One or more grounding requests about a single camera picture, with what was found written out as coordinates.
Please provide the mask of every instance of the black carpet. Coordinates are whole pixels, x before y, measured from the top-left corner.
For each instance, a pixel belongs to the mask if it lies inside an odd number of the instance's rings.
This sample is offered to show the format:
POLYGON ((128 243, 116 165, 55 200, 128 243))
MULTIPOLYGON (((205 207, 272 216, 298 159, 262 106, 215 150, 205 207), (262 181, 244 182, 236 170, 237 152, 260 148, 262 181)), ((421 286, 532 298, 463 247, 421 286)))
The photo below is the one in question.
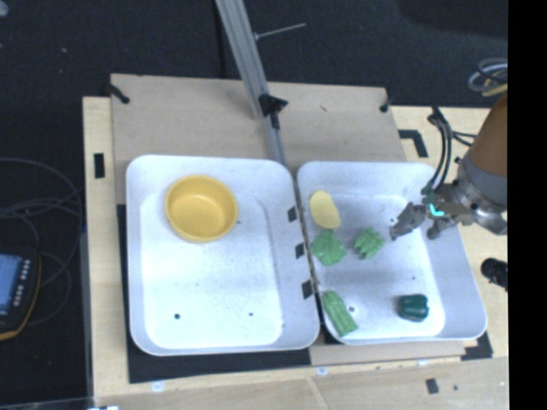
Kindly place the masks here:
MULTIPOLYGON (((238 79, 215 30, 213 0, 2 1, 9 12, 0 18, 0 158, 44 163, 82 197, 82 97, 102 95, 110 74, 238 79)), ((257 33, 306 23, 259 40, 269 81, 383 86, 394 104, 489 108, 492 100, 469 90, 468 78, 481 60, 508 56, 509 0, 245 5, 257 33)), ((69 192, 48 170, 0 162, 0 208, 69 192)), ((17 218, 0 221, 3 241, 30 235, 17 218)), ((88 394, 79 251, 70 256, 79 222, 58 209, 32 222, 42 249, 69 261, 70 277, 61 273, 41 290, 33 319, 64 305, 60 313, 0 342, 0 406, 88 394)))

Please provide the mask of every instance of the metal pole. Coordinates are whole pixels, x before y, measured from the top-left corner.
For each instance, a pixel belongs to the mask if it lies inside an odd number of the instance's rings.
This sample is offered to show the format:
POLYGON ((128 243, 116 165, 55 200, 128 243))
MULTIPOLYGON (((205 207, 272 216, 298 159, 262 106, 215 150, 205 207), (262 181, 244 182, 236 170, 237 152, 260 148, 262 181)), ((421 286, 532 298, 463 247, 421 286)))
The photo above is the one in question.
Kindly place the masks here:
POLYGON ((222 24, 230 41, 239 74, 249 95, 253 114, 264 120, 272 159, 285 165, 285 154, 279 134, 277 113, 265 111, 261 97, 269 97, 268 82, 256 48, 243 0, 215 0, 222 24))

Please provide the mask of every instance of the green pepper toy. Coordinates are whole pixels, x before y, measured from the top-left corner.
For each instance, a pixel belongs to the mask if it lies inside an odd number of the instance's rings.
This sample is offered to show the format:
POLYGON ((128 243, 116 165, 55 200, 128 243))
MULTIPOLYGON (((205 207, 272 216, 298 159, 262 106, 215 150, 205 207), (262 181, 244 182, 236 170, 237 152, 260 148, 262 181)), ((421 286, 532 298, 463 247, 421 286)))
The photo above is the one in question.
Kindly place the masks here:
POLYGON ((397 301, 398 314, 403 319, 421 322, 429 314, 427 297, 422 294, 401 296, 397 301))

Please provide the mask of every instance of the black clip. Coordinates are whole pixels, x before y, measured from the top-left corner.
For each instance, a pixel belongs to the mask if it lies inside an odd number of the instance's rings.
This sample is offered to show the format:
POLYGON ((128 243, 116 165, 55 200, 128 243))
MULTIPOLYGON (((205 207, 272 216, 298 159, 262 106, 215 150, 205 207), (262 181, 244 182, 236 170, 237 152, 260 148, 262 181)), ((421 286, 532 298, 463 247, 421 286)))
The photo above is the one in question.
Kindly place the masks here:
POLYGON ((131 99, 121 92, 120 88, 112 84, 104 84, 100 88, 102 97, 116 96, 122 103, 128 104, 131 99))
POLYGON ((279 129, 279 119, 277 114, 281 111, 281 109, 287 106, 288 102, 286 100, 270 96, 269 94, 262 94, 258 97, 258 102, 260 103, 264 117, 269 115, 272 121, 272 127, 274 129, 279 129))

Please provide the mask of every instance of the green toy vegetable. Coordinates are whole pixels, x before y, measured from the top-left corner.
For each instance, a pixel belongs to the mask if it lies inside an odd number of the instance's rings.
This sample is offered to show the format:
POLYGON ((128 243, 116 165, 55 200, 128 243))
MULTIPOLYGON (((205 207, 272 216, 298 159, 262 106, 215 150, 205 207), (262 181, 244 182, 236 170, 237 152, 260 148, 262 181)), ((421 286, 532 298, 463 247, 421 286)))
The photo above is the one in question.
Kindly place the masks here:
POLYGON ((321 295, 323 308, 328 314, 336 332, 341 336, 345 336, 352 331, 355 331, 359 326, 348 313, 344 305, 344 300, 338 293, 333 290, 328 290, 321 295))
POLYGON ((429 314, 427 297, 422 294, 401 296, 397 302, 398 314, 403 319, 421 322, 429 314))
POLYGON ((353 243, 353 247, 361 254, 361 258, 372 258, 383 246, 384 238, 373 228, 367 228, 353 243))
POLYGON ((344 245, 336 238, 332 229, 318 235, 311 243, 311 250, 325 266, 338 263, 346 252, 344 245))

